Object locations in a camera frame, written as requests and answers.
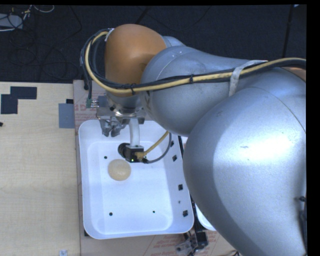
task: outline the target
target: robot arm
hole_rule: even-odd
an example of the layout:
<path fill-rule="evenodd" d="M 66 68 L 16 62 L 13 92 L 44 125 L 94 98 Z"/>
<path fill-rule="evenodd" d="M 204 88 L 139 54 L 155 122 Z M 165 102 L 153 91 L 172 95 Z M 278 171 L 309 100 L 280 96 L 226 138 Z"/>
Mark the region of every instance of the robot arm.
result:
<path fill-rule="evenodd" d="M 91 52 L 105 36 L 101 76 Z M 119 151 L 126 160 L 141 159 L 134 131 L 145 118 L 188 137 L 190 194 L 232 246 L 244 256 L 306 254 L 306 83 L 282 68 L 306 69 L 305 59 L 214 56 L 135 24 L 99 31 L 81 55 L 87 77 L 106 90 L 103 133 L 130 124 L 130 145 Z"/>

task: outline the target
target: round beige disc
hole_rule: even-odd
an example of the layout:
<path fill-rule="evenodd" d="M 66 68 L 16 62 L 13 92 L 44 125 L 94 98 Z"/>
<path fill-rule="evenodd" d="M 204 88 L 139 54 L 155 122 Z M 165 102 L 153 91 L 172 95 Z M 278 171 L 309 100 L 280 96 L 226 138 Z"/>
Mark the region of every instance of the round beige disc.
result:
<path fill-rule="evenodd" d="M 112 179 L 116 181 L 124 181 L 131 174 L 131 166 L 125 160 L 115 159 L 109 163 L 108 173 Z"/>

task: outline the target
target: light wood surface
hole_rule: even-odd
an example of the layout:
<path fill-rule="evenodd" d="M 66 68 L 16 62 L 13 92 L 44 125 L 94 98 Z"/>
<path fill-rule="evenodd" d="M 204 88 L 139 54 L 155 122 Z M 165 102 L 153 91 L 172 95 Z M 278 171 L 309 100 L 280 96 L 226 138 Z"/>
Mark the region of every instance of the light wood surface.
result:
<path fill-rule="evenodd" d="M 37 87 L 37 99 L 0 114 L 0 255 L 79 256 L 75 130 L 58 112 L 73 85 L 0 82 L 0 94 L 10 86 Z"/>

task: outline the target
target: yellow cable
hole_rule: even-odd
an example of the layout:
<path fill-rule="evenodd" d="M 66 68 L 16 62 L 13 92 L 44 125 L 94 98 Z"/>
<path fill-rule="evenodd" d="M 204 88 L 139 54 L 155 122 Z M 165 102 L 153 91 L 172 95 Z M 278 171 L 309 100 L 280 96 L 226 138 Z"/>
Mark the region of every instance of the yellow cable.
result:
<path fill-rule="evenodd" d="M 136 155 L 136 157 L 141 160 L 142 158 L 144 158 L 144 156 L 146 156 L 151 150 L 153 150 L 156 146 L 158 146 L 164 139 L 165 137 L 167 137 L 167 135 L 169 134 L 168 131 L 166 131 L 164 133 L 164 135 L 162 135 L 162 137 L 156 142 L 154 143 L 151 147 L 149 147 L 146 151 L 144 152 L 135 152 L 134 154 Z"/>
<path fill-rule="evenodd" d="M 107 31 L 103 31 L 103 32 L 99 33 L 91 42 L 95 43 L 98 38 L 100 38 L 100 37 L 102 37 L 104 35 L 107 35 L 108 33 L 109 32 L 107 32 Z M 142 91 L 150 91 L 150 90 L 161 90 L 161 89 L 166 89 L 166 88 L 185 85 L 185 84 L 189 84 L 190 83 L 190 79 L 189 78 L 183 78 L 183 79 L 180 79 L 180 80 L 177 80 L 177 81 L 165 82 L 165 83 L 158 84 L 158 85 L 149 85 L 149 86 L 144 86 L 144 87 L 137 87 L 137 88 L 134 88 L 133 90 L 131 90 L 131 89 L 120 89 L 120 88 L 116 89 L 116 88 L 109 87 L 109 86 L 103 84 L 100 80 L 98 80 L 98 78 L 94 75 L 94 73 L 92 72 L 92 70 L 90 68 L 90 65 L 89 65 L 89 51 L 90 51 L 90 47 L 91 47 L 91 42 L 87 45 L 86 50 L 85 50 L 85 56 L 84 56 L 85 67 L 86 67 L 90 77 L 100 87 L 104 88 L 108 92 L 117 93 L 117 94 L 127 94 L 127 93 L 132 93 L 132 91 L 134 91 L 134 92 L 142 92 Z M 293 57 L 276 59 L 276 60 L 265 62 L 265 63 L 260 64 L 258 66 L 254 66 L 254 67 L 249 67 L 247 69 L 243 69 L 240 74 L 244 75 L 244 74 L 259 70 L 261 68 L 264 68 L 264 67 L 267 67 L 267 66 L 279 63 L 279 62 L 289 61 L 289 60 L 305 60 L 305 59 L 293 58 Z M 201 82 L 201 81 L 205 81 L 205 80 L 229 78 L 229 77 L 231 77 L 231 75 L 232 75 L 232 72 L 217 73 L 217 74 L 205 74 L 205 75 L 193 77 L 193 81 L 194 82 Z"/>

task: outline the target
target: black floor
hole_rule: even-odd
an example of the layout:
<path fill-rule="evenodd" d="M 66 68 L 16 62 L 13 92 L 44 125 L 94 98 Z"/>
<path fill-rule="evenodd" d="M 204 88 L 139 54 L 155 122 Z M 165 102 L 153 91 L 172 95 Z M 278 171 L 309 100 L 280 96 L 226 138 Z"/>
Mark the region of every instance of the black floor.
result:
<path fill-rule="evenodd" d="M 0 4 L 0 14 L 5 14 L 2 20 L 10 13 L 23 17 L 28 8 Z M 86 40 L 100 29 L 129 23 L 213 55 L 269 61 L 306 59 L 307 5 L 290 10 L 289 4 L 34 5 L 22 29 L 5 31 L 7 27 L 0 27 L 0 81 L 72 83 L 81 79 L 79 58 Z M 103 54 L 101 51 L 98 60 L 101 66 Z"/>

